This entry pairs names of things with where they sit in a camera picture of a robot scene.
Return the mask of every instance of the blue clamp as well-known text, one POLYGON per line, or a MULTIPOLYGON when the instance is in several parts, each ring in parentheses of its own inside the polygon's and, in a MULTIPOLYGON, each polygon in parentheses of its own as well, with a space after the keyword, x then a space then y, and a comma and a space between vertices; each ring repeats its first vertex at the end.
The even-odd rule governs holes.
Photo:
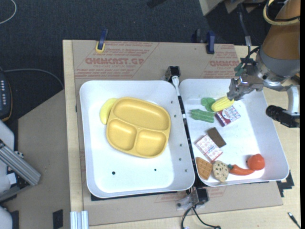
POLYGON ((104 50, 105 50, 105 40, 107 38, 107 34, 108 34, 108 29, 103 29, 100 41, 96 43, 96 47, 95 47, 96 52, 98 52, 98 53, 103 53, 104 52, 104 50))
POLYGON ((208 54, 214 54, 215 34, 213 31, 208 31, 206 35, 206 41, 207 41, 206 52, 208 54))

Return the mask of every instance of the yellow corn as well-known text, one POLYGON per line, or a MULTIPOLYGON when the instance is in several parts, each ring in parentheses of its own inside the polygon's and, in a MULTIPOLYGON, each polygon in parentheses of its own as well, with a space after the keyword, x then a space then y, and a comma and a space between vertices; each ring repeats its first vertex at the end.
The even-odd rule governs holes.
POLYGON ((228 97, 222 97, 221 99, 218 99, 215 103, 213 103, 211 108, 214 112, 218 112, 230 107, 233 103, 234 99, 229 100, 228 97))

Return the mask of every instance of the white cable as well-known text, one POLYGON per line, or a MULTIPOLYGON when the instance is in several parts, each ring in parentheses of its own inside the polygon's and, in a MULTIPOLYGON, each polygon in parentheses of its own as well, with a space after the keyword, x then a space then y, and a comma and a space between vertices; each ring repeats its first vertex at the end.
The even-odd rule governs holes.
POLYGON ((14 4, 14 6, 15 6, 15 11, 13 12, 13 14, 12 14, 8 19, 6 19, 6 20, 4 20, 4 21, 0 21, 0 24, 3 24, 3 23, 5 23, 5 22, 8 22, 11 18, 13 18, 13 17, 15 16, 15 14, 16 14, 16 12, 17 12, 17 4, 15 3, 14 0, 10 0, 10 1, 14 4))

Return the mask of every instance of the black fabric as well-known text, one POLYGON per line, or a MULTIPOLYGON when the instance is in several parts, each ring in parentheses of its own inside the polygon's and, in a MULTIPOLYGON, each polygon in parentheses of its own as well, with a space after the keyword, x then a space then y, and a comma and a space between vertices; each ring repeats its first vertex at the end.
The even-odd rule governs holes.
MULTIPOLYGON (((0 24, 0 67, 4 70, 37 68, 63 81, 62 40, 98 40, 101 28, 108 40, 191 42, 201 29, 215 33, 215 43, 244 44, 236 11, 228 14, 220 3, 203 16, 199 0, 14 0, 16 15, 0 24)), ((14 11, 9 0, 0 0, 0 22, 14 11)), ((263 40, 268 28, 262 8, 248 14, 251 30, 263 40)), ((6 74, 13 95, 9 121, 23 116, 61 90, 60 84, 41 72, 6 74)))

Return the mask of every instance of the robotic hand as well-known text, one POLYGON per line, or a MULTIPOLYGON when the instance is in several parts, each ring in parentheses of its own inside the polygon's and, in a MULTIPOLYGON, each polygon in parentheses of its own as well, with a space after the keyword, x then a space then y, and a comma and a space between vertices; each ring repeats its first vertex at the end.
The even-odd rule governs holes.
POLYGON ((262 46, 250 51, 244 62, 235 71, 238 79, 231 79, 227 96, 240 100, 254 89, 261 91, 268 87, 288 93, 288 110, 269 106, 266 114, 287 127, 300 127, 298 113, 299 86, 282 86, 287 79, 300 72, 300 10, 301 0, 286 0, 275 20, 268 16, 268 7, 275 0, 269 0, 264 8, 265 20, 272 24, 262 46), (250 62, 254 52, 256 60, 250 62))

